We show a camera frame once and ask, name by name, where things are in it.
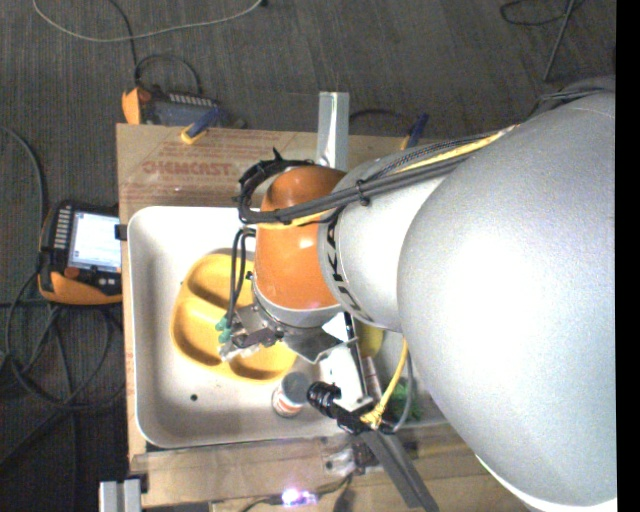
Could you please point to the green broccoli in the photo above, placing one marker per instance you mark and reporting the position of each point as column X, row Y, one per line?
column 402, row 400

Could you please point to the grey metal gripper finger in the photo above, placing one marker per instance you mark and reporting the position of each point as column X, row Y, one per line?
column 229, row 354
column 247, row 351

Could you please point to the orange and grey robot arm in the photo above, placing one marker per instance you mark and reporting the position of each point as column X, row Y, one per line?
column 450, row 280

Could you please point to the black cylinder on white bracket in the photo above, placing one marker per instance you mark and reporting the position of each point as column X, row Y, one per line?
column 345, row 380

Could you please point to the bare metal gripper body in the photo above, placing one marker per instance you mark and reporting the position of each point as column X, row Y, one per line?
column 255, row 327

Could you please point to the white plastic tray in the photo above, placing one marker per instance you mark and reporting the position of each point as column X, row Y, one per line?
column 165, row 350

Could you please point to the white and orange can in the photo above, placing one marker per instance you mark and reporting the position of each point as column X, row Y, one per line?
column 287, row 400

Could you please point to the yellow divided plate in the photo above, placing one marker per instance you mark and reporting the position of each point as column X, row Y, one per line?
column 200, row 305

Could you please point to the brown cardboard board red print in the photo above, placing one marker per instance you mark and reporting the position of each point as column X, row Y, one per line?
column 200, row 165

